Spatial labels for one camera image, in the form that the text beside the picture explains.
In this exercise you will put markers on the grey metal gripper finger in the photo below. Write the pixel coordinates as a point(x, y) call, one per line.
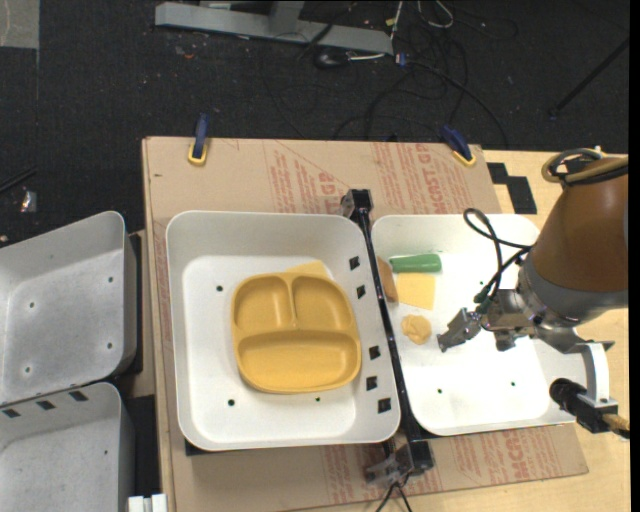
point(459, 330)
point(507, 342)

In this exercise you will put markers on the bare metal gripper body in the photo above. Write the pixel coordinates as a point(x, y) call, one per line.
point(510, 312)

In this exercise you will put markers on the tan toy pastry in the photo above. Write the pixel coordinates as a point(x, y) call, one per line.
point(416, 328)

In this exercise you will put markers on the white plastic tray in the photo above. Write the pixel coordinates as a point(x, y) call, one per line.
point(60, 450)
point(60, 310)
point(475, 390)
point(210, 320)

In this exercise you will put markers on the yellow cheese slice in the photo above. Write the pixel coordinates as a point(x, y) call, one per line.
point(416, 291)

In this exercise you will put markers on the thin black rod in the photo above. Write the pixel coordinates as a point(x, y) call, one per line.
point(386, 320)

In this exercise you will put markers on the green toy cucumber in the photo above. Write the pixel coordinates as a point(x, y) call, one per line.
point(415, 263)

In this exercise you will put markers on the brown bread slice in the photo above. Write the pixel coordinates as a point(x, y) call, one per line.
point(387, 285)

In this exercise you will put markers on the yellow divided plate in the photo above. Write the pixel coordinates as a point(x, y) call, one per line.
point(295, 345)

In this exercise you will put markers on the brown cardboard board red print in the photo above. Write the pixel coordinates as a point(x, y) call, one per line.
point(280, 175)

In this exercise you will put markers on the black cylinder on white bracket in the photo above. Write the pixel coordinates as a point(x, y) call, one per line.
point(575, 400)

